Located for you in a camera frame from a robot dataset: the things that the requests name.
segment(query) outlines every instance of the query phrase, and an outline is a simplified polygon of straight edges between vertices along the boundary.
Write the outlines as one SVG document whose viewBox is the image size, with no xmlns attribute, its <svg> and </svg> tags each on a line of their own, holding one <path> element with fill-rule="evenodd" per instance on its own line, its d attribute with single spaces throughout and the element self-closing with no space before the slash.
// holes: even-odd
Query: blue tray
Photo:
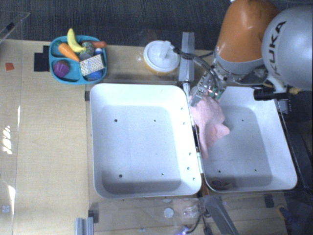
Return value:
<svg viewBox="0 0 313 235">
<path fill-rule="evenodd" d="M 104 48 L 102 49 L 104 69 L 100 70 L 100 72 L 102 73 L 102 76 L 99 79 L 89 81 L 88 76 L 82 75 L 79 62 L 76 62 L 70 58 L 67 58 L 59 52 L 57 43 L 60 41 L 63 43 L 67 43 L 67 36 L 58 37 L 54 39 L 51 42 L 50 47 L 49 47 L 50 71 L 51 71 L 52 76 L 57 81 L 59 81 L 60 83 L 64 83 L 64 84 L 74 84 L 74 85 L 95 84 L 95 83 L 100 82 L 105 77 L 105 75 L 107 74 L 107 55 L 106 55 L 106 51 Z M 90 36 L 76 36 L 76 41 L 80 43 L 81 41 L 99 41 L 99 39 L 95 37 L 90 37 Z M 69 73 L 66 74 L 66 76 L 63 78 L 57 77 L 53 72 L 53 65 L 56 62 L 61 61 L 61 60 L 67 61 L 67 63 L 69 64 Z"/>
</svg>

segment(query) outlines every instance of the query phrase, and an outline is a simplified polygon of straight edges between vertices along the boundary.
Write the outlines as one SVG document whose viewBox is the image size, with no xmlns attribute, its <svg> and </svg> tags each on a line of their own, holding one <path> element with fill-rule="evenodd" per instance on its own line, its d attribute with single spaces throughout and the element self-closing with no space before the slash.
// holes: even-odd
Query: gray carpet floor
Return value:
<svg viewBox="0 0 313 235">
<path fill-rule="evenodd" d="M 0 0 L 0 10 L 30 12 L 23 38 L 52 41 L 72 27 L 114 45 L 144 46 L 149 41 L 181 43 L 195 32 L 196 48 L 212 49 L 230 0 Z M 281 9 L 285 4 L 278 4 Z"/>
</svg>

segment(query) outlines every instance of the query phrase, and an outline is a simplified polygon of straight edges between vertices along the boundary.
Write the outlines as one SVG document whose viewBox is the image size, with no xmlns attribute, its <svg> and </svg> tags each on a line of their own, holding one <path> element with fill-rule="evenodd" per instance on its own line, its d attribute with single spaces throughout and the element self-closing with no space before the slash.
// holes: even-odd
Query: patterned block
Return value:
<svg viewBox="0 0 313 235">
<path fill-rule="evenodd" d="M 104 69 L 104 63 L 101 54 L 79 62 L 83 76 Z"/>
</svg>

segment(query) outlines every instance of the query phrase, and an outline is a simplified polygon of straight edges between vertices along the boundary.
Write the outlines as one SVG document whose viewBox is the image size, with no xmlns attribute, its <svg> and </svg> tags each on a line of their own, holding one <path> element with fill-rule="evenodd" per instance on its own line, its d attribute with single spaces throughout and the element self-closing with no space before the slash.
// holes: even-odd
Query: round canister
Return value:
<svg viewBox="0 0 313 235">
<path fill-rule="evenodd" d="M 179 65 L 179 55 L 173 52 L 169 41 L 153 41 L 147 44 L 143 57 L 146 68 L 156 75 L 173 72 Z"/>
<path fill-rule="evenodd" d="M 89 43 L 89 42 L 84 42 L 82 44 L 82 47 L 86 47 L 86 50 L 82 51 L 80 54 L 79 54 L 79 59 L 81 61 L 83 60 L 86 60 L 88 58 L 91 58 L 93 56 L 93 52 L 94 52 L 94 47 L 93 47 L 93 44 L 92 43 Z"/>
</svg>

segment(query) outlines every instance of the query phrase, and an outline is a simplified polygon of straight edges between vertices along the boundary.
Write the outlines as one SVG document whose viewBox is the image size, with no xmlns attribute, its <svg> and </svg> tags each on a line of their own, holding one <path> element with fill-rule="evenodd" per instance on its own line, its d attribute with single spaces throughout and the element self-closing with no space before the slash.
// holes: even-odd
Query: white container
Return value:
<svg viewBox="0 0 313 235">
<path fill-rule="evenodd" d="M 156 75 L 173 72 L 179 65 L 179 55 L 169 41 L 153 41 L 143 51 L 146 68 Z"/>
<path fill-rule="evenodd" d="M 274 101 L 255 101 L 251 88 L 228 87 L 220 104 L 230 134 L 214 143 L 203 161 L 208 185 L 235 193 L 293 188 L 297 176 Z M 180 88 L 97 84 L 90 106 L 94 186 L 100 196 L 199 191 L 202 165 Z"/>
</svg>

